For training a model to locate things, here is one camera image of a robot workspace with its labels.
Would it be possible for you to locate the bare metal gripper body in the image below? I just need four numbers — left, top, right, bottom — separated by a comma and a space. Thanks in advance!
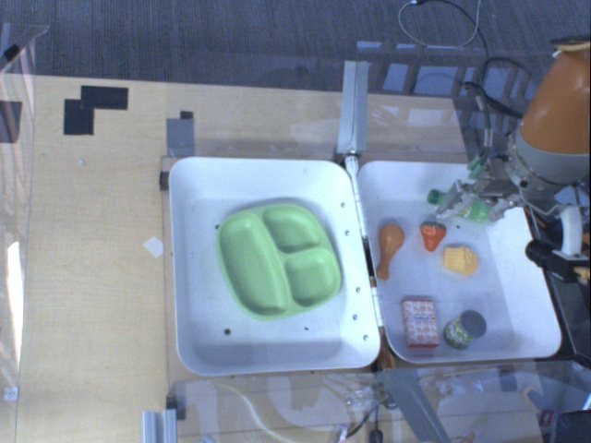
469, 157, 558, 216

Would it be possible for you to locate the orange chicken drumstick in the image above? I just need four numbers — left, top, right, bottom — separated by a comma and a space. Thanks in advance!
375, 222, 407, 281

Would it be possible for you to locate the white plastic tray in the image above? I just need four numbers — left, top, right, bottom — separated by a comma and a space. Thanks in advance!
356, 160, 564, 365
167, 155, 382, 378

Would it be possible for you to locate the orange and white carton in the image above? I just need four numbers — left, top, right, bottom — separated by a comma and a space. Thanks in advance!
400, 296, 441, 351

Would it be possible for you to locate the red strawberry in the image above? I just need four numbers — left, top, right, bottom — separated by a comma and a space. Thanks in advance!
418, 220, 449, 254

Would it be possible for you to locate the green can with grey lid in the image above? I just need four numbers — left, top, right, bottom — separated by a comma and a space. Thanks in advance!
442, 308, 488, 352

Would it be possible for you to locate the yellow toy food chunk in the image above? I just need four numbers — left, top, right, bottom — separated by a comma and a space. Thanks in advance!
441, 244, 480, 277

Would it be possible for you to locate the thin black and white rod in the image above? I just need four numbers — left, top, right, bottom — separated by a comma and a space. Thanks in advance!
344, 153, 384, 329

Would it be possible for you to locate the black cylinder on white bracket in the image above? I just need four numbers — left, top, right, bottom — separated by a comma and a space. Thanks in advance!
525, 204, 586, 281

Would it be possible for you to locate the green divided plate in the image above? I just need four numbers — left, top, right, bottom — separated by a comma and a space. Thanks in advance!
215, 202, 344, 321

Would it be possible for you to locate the green plastic bottle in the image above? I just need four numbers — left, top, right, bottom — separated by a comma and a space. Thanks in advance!
426, 188, 494, 225

